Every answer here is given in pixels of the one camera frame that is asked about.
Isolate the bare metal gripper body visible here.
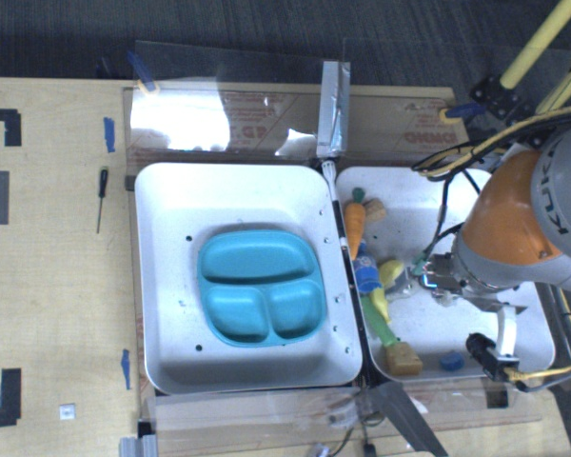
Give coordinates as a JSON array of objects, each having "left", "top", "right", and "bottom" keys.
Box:
[{"left": 417, "top": 251, "right": 477, "bottom": 307}]

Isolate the white plastic tray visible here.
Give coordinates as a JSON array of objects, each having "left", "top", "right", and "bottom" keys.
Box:
[
  {"left": 334, "top": 165, "right": 557, "bottom": 384},
  {"left": 133, "top": 161, "right": 364, "bottom": 396}
]

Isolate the yellow banana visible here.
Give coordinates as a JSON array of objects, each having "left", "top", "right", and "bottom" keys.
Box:
[{"left": 369, "top": 259, "right": 406, "bottom": 325}]

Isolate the blue can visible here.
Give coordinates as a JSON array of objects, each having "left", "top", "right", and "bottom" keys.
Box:
[{"left": 352, "top": 251, "right": 384, "bottom": 295}]

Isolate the green toy vegetable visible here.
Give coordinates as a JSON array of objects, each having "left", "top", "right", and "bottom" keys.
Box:
[{"left": 360, "top": 294, "right": 402, "bottom": 349}]

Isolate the small blue round piece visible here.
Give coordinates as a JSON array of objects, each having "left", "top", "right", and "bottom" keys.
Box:
[{"left": 438, "top": 350, "right": 466, "bottom": 372}]

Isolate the beige biscuit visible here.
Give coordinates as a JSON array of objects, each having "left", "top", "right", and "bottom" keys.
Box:
[{"left": 364, "top": 198, "right": 388, "bottom": 224}]

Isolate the yellow bread slice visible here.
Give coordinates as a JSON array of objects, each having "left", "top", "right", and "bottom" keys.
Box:
[{"left": 384, "top": 341, "right": 424, "bottom": 377}]

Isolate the orange carrot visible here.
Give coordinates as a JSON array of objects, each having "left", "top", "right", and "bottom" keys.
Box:
[{"left": 344, "top": 187, "right": 367, "bottom": 261}]

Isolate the brown cardboard board red print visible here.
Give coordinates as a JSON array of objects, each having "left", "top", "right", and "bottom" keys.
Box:
[{"left": 122, "top": 82, "right": 544, "bottom": 447}]

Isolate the blue divided plate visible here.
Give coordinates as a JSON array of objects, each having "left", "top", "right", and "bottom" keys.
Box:
[{"left": 196, "top": 228, "right": 327, "bottom": 349}]

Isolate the black screwdriver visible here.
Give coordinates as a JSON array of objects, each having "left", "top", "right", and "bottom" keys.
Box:
[{"left": 95, "top": 166, "right": 110, "bottom": 235}]

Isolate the black cylinder on white bracket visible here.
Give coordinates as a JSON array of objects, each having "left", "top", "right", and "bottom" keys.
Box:
[{"left": 465, "top": 304, "right": 522, "bottom": 383}]

